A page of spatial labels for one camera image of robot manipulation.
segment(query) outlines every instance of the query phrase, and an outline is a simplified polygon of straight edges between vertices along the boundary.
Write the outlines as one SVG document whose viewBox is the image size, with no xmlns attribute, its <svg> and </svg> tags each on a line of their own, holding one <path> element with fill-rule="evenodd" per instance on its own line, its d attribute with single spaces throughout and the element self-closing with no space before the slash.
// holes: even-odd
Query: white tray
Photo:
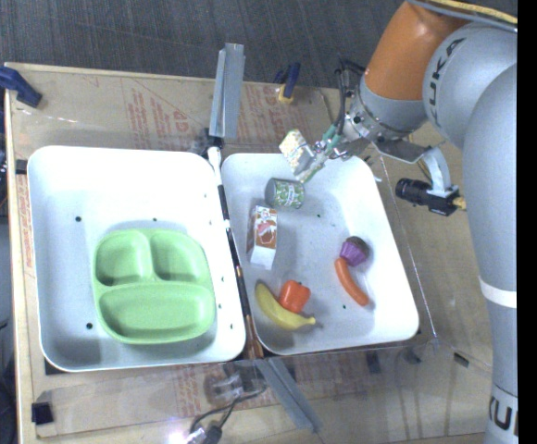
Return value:
<svg viewBox="0 0 537 444">
<path fill-rule="evenodd" d="M 270 178 L 294 179 L 282 154 L 233 154 L 222 167 L 231 226 L 242 262 L 256 332 L 271 352 L 290 355 L 410 339 L 418 313 L 393 233 L 371 170 L 353 157 L 330 161 L 306 185 L 299 209 L 278 209 L 277 252 L 270 271 L 246 260 L 250 209 L 264 204 Z M 334 271 L 343 241 L 357 235 L 372 248 L 368 261 L 351 268 L 372 303 L 359 306 Z M 301 280 L 312 293 L 303 313 L 317 325 L 295 332 L 265 317 L 255 298 L 261 279 L 278 296 L 287 279 Z"/>
<path fill-rule="evenodd" d="M 223 362 L 242 351 L 240 297 L 217 182 L 206 160 L 189 153 L 48 146 L 30 157 L 28 179 L 40 340 L 49 362 L 76 372 Z M 121 228 L 174 228 L 203 246 L 217 306 L 206 334 L 129 345 L 103 330 L 91 262 L 97 242 Z"/>
</svg>

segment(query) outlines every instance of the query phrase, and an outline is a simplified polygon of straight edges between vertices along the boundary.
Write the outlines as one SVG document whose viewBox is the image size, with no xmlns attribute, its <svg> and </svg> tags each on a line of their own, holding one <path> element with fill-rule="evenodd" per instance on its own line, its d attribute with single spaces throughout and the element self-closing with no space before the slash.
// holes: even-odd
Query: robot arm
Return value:
<svg viewBox="0 0 537 444">
<path fill-rule="evenodd" d="M 428 118 L 463 152 L 468 223 L 493 336 L 486 444 L 518 442 L 516 127 L 517 19 L 456 0 L 406 0 L 386 28 L 349 110 L 312 149 L 283 144 L 302 180 L 327 159 L 361 153 L 424 162 L 433 186 L 401 179 L 396 193 L 449 215 L 457 188 L 438 148 L 410 141 Z M 304 154 L 292 158 L 303 147 Z"/>
<path fill-rule="evenodd" d="M 458 22 L 462 8 L 428 15 L 428 8 L 412 6 L 404 2 L 391 20 L 361 82 L 361 104 L 373 107 L 372 115 L 365 111 L 368 126 L 363 132 L 385 154 L 387 145 L 397 149 L 405 143 L 398 140 L 420 126 L 422 108 L 434 127 L 462 150 L 468 223 L 493 336 L 485 443 L 517 443 L 517 20 L 492 14 Z M 396 28 L 403 15 L 411 18 L 405 16 Z M 414 33 L 403 31 L 405 24 Z M 395 129 L 382 129 L 382 122 Z M 346 129 L 361 131 L 352 123 Z"/>
</svg>

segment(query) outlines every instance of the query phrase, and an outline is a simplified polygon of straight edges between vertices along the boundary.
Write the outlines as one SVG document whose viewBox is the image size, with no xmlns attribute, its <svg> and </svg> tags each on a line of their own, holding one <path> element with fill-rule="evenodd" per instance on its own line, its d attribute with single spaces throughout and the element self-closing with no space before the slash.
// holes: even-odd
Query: gray carpet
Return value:
<svg viewBox="0 0 537 444">
<path fill-rule="evenodd" d="M 518 0 L 468 0 L 518 13 Z M 215 77 L 242 43 L 245 80 L 301 62 L 300 85 L 336 87 L 337 53 L 367 64 L 402 0 L 0 0 L 6 61 Z M 0 215 L 6 215 L 2 209 Z"/>
</svg>

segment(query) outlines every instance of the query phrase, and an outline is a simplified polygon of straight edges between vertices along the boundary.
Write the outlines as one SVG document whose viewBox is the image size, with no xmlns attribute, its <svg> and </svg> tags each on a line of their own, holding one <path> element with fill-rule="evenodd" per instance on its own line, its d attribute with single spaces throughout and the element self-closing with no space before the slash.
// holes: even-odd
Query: small carton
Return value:
<svg viewBox="0 0 537 444">
<path fill-rule="evenodd" d="M 255 205 L 248 220 L 246 254 L 252 265 L 269 270 L 277 252 L 277 211 Z"/>
</svg>

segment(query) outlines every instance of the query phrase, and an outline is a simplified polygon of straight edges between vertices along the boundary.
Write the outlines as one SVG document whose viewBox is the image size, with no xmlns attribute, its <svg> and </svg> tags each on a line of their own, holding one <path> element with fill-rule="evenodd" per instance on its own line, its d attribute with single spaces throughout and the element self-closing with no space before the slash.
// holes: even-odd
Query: gray metal bracket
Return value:
<svg viewBox="0 0 537 444">
<path fill-rule="evenodd" d="M 457 191 L 457 186 L 452 184 L 449 166 L 439 146 L 427 150 L 423 154 L 422 160 L 427 165 L 431 176 L 432 189 L 428 190 L 427 193 L 446 198 Z"/>
<path fill-rule="evenodd" d="M 241 44 L 225 43 L 219 51 L 209 126 L 209 135 L 213 137 L 236 138 L 244 62 L 244 46 Z"/>
<path fill-rule="evenodd" d="M 417 163 L 427 151 L 427 148 L 406 140 L 385 140 L 383 142 L 374 140 L 373 144 L 381 154 L 409 164 Z"/>
<path fill-rule="evenodd" d="M 311 429 L 313 432 L 319 432 L 322 423 L 318 415 L 297 387 L 282 360 L 269 358 L 256 360 L 255 364 L 295 426 L 298 429 Z"/>
</svg>

